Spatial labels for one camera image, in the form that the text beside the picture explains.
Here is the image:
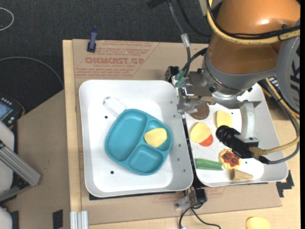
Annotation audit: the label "yellow oval toy food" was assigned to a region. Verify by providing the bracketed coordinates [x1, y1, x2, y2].
[245, 216, 271, 229]

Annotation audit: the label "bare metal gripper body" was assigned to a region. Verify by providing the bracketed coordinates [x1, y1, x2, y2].
[177, 70, 240, 114]

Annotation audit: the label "blue divided plate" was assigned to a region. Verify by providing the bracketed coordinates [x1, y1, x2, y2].
[104, 108, 174, 176]

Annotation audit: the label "toy pizza slice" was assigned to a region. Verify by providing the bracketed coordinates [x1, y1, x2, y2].
[218, 148, 242, 171]

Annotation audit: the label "black cylinder on white bracket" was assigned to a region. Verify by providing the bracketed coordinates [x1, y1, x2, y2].
[215, 101, 260, 159]

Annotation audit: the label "white plastic tray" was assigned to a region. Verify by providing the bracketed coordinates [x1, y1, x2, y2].
[78, 79, 194, 198]
[182, 80, 289, 187]

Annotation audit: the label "green toy beans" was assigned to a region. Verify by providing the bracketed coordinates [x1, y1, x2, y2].
[194, 158, 225, 171]

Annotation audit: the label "brown toy biscuit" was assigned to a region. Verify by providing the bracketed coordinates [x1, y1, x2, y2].
[190, 103, 210, 120]

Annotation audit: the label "yellow toy chip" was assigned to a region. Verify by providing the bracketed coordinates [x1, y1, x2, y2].
[189, 121, 212, 144]
[216, 110, 233, 129]
[143, 127, 168, 149]

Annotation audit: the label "tan toy ice cream cone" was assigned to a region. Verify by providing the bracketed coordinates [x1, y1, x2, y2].
[229, 168, 254, 181]

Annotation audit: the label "brown cardboard board red print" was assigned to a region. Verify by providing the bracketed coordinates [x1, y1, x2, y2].
[72, 39, 283, 225]

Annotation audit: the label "black block with thin wires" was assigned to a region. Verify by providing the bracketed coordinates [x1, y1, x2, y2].
[166, 65, 180, 83]
[194, 188, 208, 204]

